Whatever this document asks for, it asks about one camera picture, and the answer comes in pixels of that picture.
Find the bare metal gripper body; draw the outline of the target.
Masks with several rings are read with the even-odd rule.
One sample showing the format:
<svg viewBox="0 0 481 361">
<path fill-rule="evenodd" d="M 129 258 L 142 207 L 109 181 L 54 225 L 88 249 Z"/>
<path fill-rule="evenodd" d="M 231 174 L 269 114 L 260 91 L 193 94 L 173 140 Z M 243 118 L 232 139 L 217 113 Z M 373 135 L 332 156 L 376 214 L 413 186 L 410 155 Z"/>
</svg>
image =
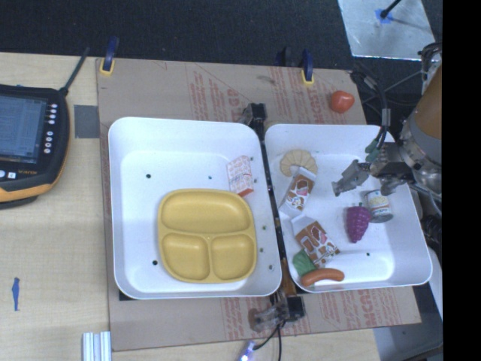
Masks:
<svg viewBox="0 0 481 361">
<path fill-rule="evenodd" d="M 412 138 L 385 142 L 371 163 L 371 175 L 377 179 L 406 179 L 411 188 L 436 201 L 442 199 L 441 166 L 428 158 Z"/>
</svg>

